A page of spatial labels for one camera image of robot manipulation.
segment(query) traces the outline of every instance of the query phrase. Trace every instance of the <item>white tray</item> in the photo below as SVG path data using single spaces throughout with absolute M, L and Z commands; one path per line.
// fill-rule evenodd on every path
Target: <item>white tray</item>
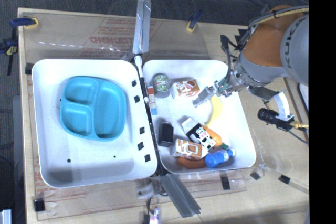
M 75 187 L 145 178 L 155 172 L 158 162 L 138 72 L 132 64 L 122 60 L 46 59 L 34 65 L 32 76 L 40 170 L 47 184 Z M 75 76 L 106 79 L 125 92 L 126 124 L 117 139 L 87 140 L 62 128 L 62 90 Z
M 144 64 L 143 74 L 147 86 L 152 86 L 152 79 L 158 73 L 168 76 L 170 83 L 182 79 L 196 79 L 200 89 L 212 86 L 215 80 L 225 77 L 227 66 L 216 60 L 151 60 Z M 211 126 L 218 133 L 223 142 L 236 150 L 236 156 L 229 162 L 217 168 L 187 169 L 176 162 L 176 157 L 170 155 L 168 147 L 159 146 L 162 164 L 171 173 L 205 172 L 211 170 L 229 170 L 251 167 L 256 160 L 256 151 L 253 145 L 248 124 L 244 115 L 238 93 L 228 98 L 220 97 L 223 104 L 221 117 Z M 152 116 L 156 135 L 160 123 L 168 121 L 174 127 L 174 140 L 182 138 L 188 140 L 182 129 L 182 122 L 191 117 L 205 124 L 210 120 L 212 105 L 208 101 L 194 108 L 191 99 L 155 98 L 158 114 Z

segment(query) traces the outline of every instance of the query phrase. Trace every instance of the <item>green can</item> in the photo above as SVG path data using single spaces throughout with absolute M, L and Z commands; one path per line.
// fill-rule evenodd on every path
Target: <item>green can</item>
M 153 78 L 153 88 L 155 97 L 168 97 L 170 95 L 168 76 L 166 74 L 156 74 Z

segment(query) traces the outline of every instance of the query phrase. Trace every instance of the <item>table surface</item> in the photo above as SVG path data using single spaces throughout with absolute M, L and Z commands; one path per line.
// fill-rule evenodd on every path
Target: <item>table surface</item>
M 20 8 L 18 17 L 23 13 L 48 13 L 79 15 L 56 11 L 43 11 Z M 155 52 L 162 48 L 175 53 L 182 43 L 201 44 L 210 59 L 223 60 L 223 52 L 219 46 L 219 36 L 227 35 L 232 41 L 239 35 L 238 29 L 245 26 L 220 25 L 197 23 L 193 33 L 185 30 L 186 22 L 172 20 L 151 19 L 159 27 L 152 35 L 150 47 Z M 23 27 L 18 29 L 22 35 Z M 23 115 L 23 147 L 24 147 L 24 174 L 25 174 L 25 200 L 27 223 L 40 223 L 38 213 L 34 211 L 36 199 L 36 184 L 34 172 L 34 127 L 31 123 L 32 111 L 29 106 L 29 76 L 25 74 L 27 59 L 24 41 L 19 40 L 20 58 L 20 88 Z M 196 58 L 197 52 L 192 55 L 179 55 L 178 57 Z M 146 60 L 155 59 L 155 53 Z M 295 119 L 308 124 L 308 116 L 301 102 L 298 85 L 290 79 L 279 78 L 268 85 L 276 91 L 285 91 L 289 107 Z M 276 129 L 274 125 L 267 125 L 257 118 L 257 112 L 264 107 L 261 99 L 249 94 L 246 90 L 239 93 L 245 116 L 250 128 L 251 136 L 257 153 L 254 167 L 263 167 L 264 175 L 259 180 L 247 180 L 246 190 L 228 194 L 196 198 L 201 207 L 201 213 L 189 218 L 182 218 L 172 202 L 159 204 L 161 221 L 163 223 L 304 223 L 309 207 L 309 162 L 308 146 L 295 139 L 288 132 Z M 300 138 L 307 140 L 308 135 L 298 130 L 293 132 Z M 278 180 L 284 175 L 290 178 L 290 184 Z M 145 206 L 137 206 L 113 211 L 95 212 L 93 214 L 77 215 L 71 217 L 46 219 L 47 223 L 142 223 Z

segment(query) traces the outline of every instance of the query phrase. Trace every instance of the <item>blue plate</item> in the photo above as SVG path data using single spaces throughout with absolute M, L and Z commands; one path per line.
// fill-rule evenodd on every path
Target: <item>blue plate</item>
M 62 92 L 60 121 L 72 135 L 111 141 L 124 129 L 126 107 L 126 96 L 119 86 L 94 77 L 74 77 Z

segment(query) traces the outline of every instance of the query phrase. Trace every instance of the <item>blue bottle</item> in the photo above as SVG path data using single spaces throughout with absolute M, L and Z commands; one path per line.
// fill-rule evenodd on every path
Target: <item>blue bottle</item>
M 236 151 L 233 149 L 219 150 L 215 153 L 209 153 L 205 157 L 205 164 L 209 168 L 216 168 L 218 165 L 227 162 L 230 157 L 236 155 Z

